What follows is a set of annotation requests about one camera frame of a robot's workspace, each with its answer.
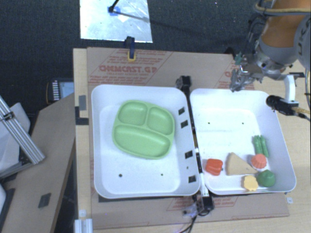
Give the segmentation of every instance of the beige triangular toy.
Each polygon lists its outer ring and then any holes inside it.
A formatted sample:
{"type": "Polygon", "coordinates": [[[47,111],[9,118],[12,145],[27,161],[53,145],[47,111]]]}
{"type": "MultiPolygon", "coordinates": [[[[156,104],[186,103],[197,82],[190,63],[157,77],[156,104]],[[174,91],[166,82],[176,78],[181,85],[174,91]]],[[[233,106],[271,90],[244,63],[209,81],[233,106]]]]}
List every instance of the beige triangular toy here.
{"type": "Polygon", "coordinates": [[[246,161],[238,157],[235,153],[230,153],[226,163],[227,175],[258,173],[246,161]]]}

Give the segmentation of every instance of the toy tomato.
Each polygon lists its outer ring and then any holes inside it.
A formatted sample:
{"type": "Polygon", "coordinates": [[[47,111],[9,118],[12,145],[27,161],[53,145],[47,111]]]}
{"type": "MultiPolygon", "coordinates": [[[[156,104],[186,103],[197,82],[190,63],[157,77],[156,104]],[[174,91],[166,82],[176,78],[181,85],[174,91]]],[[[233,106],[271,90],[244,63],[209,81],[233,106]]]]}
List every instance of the toy tomato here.
{"type": "Polygon", "coordinates": [[[206,162],[205,170],[212,175],[219,175],[223,169],[223,162],[218,159],[208,159],[206,162]]]}

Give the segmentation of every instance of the blue clamp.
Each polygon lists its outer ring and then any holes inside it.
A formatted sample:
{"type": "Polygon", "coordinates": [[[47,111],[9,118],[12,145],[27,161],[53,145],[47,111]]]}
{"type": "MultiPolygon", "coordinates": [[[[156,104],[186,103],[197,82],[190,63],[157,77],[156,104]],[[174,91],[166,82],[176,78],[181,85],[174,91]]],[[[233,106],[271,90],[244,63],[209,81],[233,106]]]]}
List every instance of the blue clamp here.
{"type": "Polygon", "coordinates": [[[127,60],[135,61],[136,60],[135,38],[128,36],[124,41],[124,47],[129,49],[129,52],[127,53],[127,60]]]}

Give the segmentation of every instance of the black floor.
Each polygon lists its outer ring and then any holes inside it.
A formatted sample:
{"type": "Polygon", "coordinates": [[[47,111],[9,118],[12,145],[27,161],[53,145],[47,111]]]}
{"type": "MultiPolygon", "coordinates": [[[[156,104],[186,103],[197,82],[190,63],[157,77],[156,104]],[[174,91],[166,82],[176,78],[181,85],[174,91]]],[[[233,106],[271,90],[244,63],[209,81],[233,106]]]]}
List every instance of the black floor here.
{"type": "MultiPolygon", "coordinates": [[[[137,48],[223,53],[244,47],[258,0],[147,1],[153,43],[137,48]]],[[[72,78],[73,48],[123,47],[80,39],[79,6],[79,0],[0,0],[0,95],[9,106],[21,102],[30,116],[47,106],[47,82],[72,78]]],[[[62,211],[72,206],[68,190],[62,211]]],[[[63,217],[64,225],[71,220],[63,217]]]]}

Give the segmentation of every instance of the white tray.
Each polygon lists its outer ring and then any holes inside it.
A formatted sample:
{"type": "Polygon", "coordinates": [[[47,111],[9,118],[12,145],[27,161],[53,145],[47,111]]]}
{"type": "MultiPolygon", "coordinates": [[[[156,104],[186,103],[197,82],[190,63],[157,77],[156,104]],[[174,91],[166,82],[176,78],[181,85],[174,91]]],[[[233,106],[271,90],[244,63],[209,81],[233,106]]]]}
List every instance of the white tray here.
{"type": "Polygon", "coordinates": [[[91,96],[96,191],[109,199],[189,196],[200,187],[194,142],[185,95],[176,88],[99,85],[91,96]],[[170,111],[175,119],[173,146],[158,160],[135,157],[112,140],[118,109],[127,100],[142,100],[170,111]],[[181,123],[188,126],[181,128],[181,123]],[[192,151],[192,157],[185,153],[192,151]]]}
{"type": "Polygon", "coordinates": [[[261,91],[196,89],[190,100],[193,111],[198,147],[205,168],[209,158],[223,161],[224,170],[219,176],[204,171],[207,188],[218,195],[264,192],[288,192],[295,188],[296,177],[288,155],[281,127],[275,112],[266,105],[268,94],[261,91]],[[272,187],[259,187],[247,192],[241,185],[244,175],[225,173],[225,162],[234,152],[250,163],[255,155],[252,137],[263,135],[269,151],[268,165],[276,175],[272,187]]]}

